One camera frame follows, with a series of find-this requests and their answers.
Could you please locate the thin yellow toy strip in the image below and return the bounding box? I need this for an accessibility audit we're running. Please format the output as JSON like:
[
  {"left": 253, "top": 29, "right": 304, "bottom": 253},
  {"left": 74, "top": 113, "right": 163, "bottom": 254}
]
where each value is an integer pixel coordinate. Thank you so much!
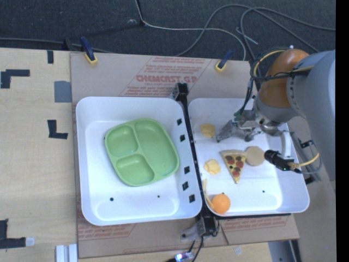
[{"left": 202, "top": 178, "right": 215, "bottom": 210}]

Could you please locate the black cylinder on white bracket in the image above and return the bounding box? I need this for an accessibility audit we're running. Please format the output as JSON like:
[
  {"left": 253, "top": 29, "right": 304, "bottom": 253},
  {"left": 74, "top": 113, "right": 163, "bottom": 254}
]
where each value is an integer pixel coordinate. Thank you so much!
[{"left": 263, "top": 130, "right": 296, "bottom": 172}]

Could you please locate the green divided plate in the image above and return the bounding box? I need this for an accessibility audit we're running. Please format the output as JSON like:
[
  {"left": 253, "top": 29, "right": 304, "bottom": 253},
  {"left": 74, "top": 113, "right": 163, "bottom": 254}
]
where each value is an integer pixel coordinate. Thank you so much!
[{"left": 104, "top": 117, "right": 180, "bottom": 188}]

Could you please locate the brown cardboard board red print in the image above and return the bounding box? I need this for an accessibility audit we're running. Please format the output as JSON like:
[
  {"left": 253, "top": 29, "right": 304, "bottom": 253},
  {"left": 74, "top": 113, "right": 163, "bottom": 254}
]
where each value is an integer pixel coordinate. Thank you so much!
[{"left": 69, "top": 52, "right": 300, "bottom": 259}]

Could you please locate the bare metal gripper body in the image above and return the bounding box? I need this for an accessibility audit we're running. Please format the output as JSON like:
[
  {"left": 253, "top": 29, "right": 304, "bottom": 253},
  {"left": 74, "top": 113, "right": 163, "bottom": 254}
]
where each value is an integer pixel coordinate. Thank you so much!
[{"left": 236, "top": 110, "right": 285, "bottom": 136}]

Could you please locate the black block with thin wires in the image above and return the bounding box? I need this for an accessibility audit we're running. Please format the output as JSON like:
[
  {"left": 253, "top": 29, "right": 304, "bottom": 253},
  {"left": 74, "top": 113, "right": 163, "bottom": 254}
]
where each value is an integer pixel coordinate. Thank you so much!
[
  {"left": 173, "top": 82, "right": 190, "bottom": 103},
  {"left": 201, "top": 216, "right": 219, "bottom": 236}
]

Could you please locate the round tan biscuit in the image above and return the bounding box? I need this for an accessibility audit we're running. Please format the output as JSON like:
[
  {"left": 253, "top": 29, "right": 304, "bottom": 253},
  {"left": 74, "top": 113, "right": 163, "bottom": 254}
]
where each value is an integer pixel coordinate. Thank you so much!
[{"left": 245, "top": 145, "right": 266, "bottom": 167}]

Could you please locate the yellow toy pastry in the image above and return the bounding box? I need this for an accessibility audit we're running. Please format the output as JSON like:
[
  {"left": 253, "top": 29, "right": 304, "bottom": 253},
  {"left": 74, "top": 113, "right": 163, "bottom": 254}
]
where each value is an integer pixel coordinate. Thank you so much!
[
  {"left": 203, "top": 158, "right": 221, "bottom": 176},
  {"left": 199, "top": 123, "right": 216, "bottom": 139}
]

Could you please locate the white plastic tray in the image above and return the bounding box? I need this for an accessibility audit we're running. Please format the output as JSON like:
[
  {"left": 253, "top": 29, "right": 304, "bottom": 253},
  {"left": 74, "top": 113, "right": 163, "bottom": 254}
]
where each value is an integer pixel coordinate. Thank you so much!
[
  {"left": 188, "top": 97, "right": 311, "bottom": 217},
  {"left": 75, "top": 96, "right": 203, "bottom": 227}
]

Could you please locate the orange toy fruit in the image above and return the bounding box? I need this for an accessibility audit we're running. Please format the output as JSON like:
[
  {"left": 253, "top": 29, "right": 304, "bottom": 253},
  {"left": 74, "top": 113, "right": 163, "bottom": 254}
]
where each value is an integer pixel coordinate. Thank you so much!
[{"left": 211, "top": 193, "right": 232, "bottom": 215}]

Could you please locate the toy pizza slice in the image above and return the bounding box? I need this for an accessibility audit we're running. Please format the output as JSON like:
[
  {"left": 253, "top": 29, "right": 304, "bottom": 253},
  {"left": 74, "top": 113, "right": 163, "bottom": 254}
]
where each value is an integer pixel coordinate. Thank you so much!
[{"left": 220, "top": 149, "right": 248, "bottom": 185}]

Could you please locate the thin black rod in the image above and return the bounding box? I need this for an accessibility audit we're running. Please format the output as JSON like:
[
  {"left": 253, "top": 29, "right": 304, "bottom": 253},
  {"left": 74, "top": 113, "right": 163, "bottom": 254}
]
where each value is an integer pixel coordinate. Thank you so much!
[{"left": 180, "top": 97, "right": 211, "bottom": 221}]

